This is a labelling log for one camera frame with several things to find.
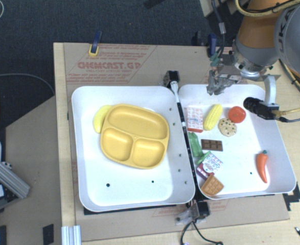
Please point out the yellow banana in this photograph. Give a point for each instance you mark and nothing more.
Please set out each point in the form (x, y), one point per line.
(98, 119)

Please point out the orange and white carton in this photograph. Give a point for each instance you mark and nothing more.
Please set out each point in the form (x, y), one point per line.
(194, 119)

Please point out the beige chocolate chip biscuit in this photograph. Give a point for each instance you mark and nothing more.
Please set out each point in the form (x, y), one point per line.
(227, 127)

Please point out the brown cardboard board red print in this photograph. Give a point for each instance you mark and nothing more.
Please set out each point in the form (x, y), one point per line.
(129, 60)

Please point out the orange waffle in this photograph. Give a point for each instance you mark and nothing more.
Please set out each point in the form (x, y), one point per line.
(212, 185)

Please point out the white plastic tray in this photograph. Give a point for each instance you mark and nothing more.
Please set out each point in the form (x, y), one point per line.
(241, 162)
(134, 185)

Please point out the colourful printed carton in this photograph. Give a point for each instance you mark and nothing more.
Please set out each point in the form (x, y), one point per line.
(211, 164)

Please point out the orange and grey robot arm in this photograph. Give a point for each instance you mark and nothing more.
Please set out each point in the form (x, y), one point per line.
(264, 22)

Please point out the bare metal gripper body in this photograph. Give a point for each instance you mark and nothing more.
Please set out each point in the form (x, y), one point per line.
(229, 76)

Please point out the orange round fruit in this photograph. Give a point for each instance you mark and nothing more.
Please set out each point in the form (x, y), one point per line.
(237, 114)

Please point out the thin black and white rod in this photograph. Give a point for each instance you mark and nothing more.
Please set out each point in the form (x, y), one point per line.
(183, 119)

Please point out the yellow corn cob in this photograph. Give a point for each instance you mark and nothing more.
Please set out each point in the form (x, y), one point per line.
(213, 117)

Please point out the yellow divided plate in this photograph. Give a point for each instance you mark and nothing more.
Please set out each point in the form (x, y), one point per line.
(134, 121)

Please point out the black cylinder on white bracket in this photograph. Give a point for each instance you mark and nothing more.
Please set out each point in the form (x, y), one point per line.
(259, 108)

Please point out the brown chocolate bar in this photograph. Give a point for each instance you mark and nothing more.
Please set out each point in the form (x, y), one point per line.
(211, 145)

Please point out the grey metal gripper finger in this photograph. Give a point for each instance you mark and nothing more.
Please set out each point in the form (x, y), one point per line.
(220, 87)
(210, 87)

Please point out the green toy vegetable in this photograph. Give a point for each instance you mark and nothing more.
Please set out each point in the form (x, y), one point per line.
(195, 145)

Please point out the orange carrot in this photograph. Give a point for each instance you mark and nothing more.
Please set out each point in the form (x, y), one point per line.
(262, 166)

